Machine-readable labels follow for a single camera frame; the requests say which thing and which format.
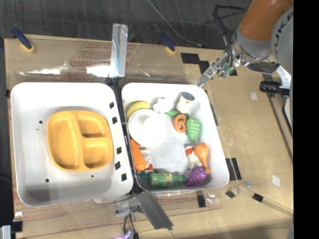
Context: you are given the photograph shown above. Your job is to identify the green toy leaf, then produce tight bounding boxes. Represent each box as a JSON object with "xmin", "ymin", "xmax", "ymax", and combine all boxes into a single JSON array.
[{"xmin": 164, "ymin": 109, "xmax": 181, "ymax": 118}]

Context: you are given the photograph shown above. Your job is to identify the white bowl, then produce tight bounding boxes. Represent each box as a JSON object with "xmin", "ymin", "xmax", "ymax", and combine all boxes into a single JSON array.
[{"xmin": 127, "ymin": 109, "xmax": 168, "ymax": 148}]

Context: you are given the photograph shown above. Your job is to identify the orange chicken drumstick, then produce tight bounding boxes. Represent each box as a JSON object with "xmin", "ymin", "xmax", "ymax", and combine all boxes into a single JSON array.
[{"xmin": 193, "ymin": 142, "xmax": 212, "ymax": 175}]

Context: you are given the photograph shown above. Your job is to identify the orange pretzel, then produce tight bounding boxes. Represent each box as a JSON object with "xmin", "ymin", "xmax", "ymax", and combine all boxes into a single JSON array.
[{"xmin": 173, "ymin": 113, "xmax": 188, "ymax": 134}]

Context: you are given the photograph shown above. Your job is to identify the white and red packet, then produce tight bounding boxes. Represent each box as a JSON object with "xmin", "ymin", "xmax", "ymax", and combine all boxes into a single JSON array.
[{"xmin": 139, "ymin": 148, "xmax": 155, "ymax": 174}]

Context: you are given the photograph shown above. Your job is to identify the white and red bottle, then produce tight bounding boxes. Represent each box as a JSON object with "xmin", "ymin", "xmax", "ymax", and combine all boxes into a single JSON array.
[{"xmin": 184, "ymin": 144, "xmax": 203, "ymax": 170}]

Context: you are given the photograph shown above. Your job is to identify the brown cardboard board red print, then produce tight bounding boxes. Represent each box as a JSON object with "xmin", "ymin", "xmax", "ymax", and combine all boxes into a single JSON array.
[{"xmin": 3, "ymin": 33, "xmax": 294, "ymax": 237}]

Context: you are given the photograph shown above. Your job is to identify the orange carrot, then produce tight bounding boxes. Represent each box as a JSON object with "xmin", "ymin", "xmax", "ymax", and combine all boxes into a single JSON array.
[{"xmin": 130, "ymin": 138, "xmax": 147, "ymax": 172}]

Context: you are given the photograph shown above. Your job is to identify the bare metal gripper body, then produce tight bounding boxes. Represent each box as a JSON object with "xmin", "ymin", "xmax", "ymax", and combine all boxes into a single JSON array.
[{"xmin": 211, "ymin": 49, "xmax": 244, "ymax": 79}]

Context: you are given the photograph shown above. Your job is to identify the black cylinder on white bracket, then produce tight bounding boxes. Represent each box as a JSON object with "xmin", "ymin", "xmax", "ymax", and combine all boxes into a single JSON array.
[{"xmin": 259, "ymin": 64, "xmax": 292, "ymax": 98}]

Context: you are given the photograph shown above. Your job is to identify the white lumpy toy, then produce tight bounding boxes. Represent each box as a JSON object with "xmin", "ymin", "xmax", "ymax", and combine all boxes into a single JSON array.
[{"xmin": 152, "ymin": 97, "xmax": 174, "ymax": 113}]

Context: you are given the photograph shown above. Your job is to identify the purple grapes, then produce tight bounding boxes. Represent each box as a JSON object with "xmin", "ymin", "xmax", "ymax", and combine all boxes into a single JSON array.
[{"xmin": 184, "ymin": 166, "xmax": 208, "ymax": 188}]

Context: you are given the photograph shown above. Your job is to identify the yellow divided plate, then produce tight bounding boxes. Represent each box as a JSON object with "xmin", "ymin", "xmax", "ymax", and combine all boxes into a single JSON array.
[{"xmin": 46, "ymin": 110, "xmax": 114, "ymax": 172}]

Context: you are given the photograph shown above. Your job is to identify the white plastic tray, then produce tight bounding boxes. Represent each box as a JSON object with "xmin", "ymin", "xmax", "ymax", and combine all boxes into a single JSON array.
[
  {"xmin": 121, "ymin": 82, "xmax": 230, "ymax": 193},
  {"xmin": 9, "ymin": 82, "xmax": 134, "ymax": 207}
]

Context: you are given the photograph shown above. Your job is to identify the green bottle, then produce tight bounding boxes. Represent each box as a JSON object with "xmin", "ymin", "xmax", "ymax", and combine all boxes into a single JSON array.
[{"xmin": 140, "ymin": 171, "xmax": 187, "ymax": 189}]

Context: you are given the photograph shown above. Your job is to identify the green grapes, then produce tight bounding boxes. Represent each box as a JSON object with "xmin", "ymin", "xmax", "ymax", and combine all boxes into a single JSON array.
[{"xmin": 185, "ymin": 116, "xmax": 201, "ymax": 142}]

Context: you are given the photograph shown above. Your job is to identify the white can with dark lid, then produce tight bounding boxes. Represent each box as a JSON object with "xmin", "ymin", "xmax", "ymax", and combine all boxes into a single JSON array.
[{"xmin": 175, "ymin": 91, "xmax": 196, "ymax": 115}]

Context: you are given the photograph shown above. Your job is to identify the yellow banana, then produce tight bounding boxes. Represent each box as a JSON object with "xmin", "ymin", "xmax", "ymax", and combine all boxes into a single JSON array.
[{"xmin": 125, "ymin": 101, "xmax": 151, "ymax": 120}]

